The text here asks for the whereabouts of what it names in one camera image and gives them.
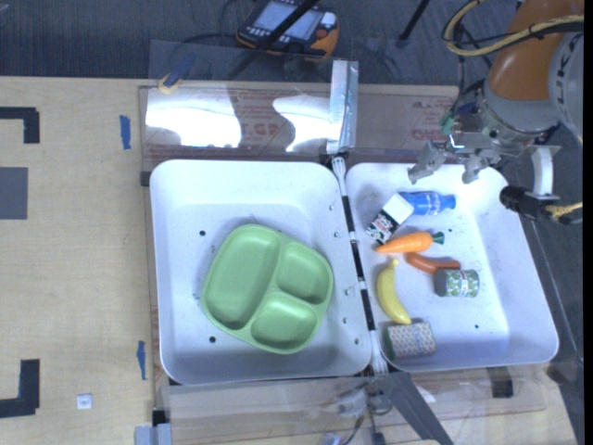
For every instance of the yellow banana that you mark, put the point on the yellow banana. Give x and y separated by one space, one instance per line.
390 295

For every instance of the orange sausage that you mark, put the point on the orange sausage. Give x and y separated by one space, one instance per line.
424 263

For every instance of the blue plastic bottle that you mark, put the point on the blue plastic bottle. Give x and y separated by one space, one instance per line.
428 203

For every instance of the black cylinder on white bracket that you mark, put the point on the black cylinder on white bracket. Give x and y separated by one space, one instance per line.
533 193

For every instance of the green divided plate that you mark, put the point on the green divided plate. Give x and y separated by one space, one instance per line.
266 290

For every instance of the green and white can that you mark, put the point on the green and white can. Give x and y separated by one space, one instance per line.
456 283

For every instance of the green patterned can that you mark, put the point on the green patterned can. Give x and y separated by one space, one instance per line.
410 340

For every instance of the white plastic tray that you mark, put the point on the white plastic tray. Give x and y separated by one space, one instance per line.
185 230
500 295

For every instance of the white and green carton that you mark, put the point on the white and green carton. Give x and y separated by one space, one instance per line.
388 220

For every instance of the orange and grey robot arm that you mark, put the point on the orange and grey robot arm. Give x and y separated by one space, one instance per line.
533 63

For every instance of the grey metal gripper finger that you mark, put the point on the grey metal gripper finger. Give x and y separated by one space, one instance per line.
425 161
472 169

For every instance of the orange carrot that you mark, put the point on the orange carrot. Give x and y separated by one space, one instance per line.
407 244

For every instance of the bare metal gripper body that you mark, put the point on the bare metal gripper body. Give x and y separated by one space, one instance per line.
472 141

